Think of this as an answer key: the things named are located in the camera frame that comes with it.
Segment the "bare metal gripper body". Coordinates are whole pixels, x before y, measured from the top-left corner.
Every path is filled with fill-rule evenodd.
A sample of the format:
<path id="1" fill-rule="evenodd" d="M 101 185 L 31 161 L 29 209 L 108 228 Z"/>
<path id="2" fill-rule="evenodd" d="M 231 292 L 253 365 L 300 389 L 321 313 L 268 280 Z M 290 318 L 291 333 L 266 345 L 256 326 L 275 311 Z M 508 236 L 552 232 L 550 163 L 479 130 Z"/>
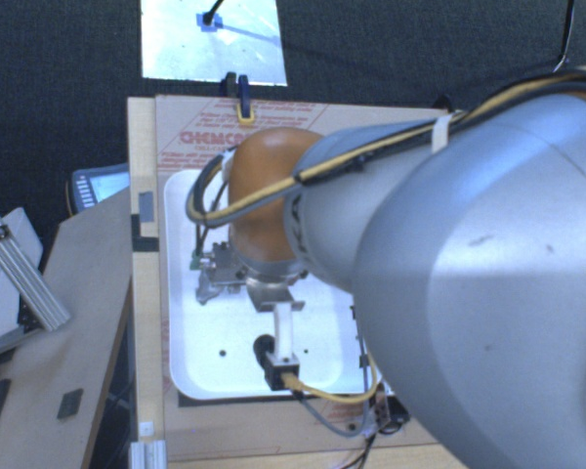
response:
<path id="1" fill-rule="evenodd" d="M 230 242 L 214 243 L 200 258 L 200 272 L 223 287 L 220 295 L 245 291 L 257 312 L 273 312 L 276 305 L 296 310 L 289 287 L 296 281 L 295 261 L 264 262 L 243 256 Z"/>

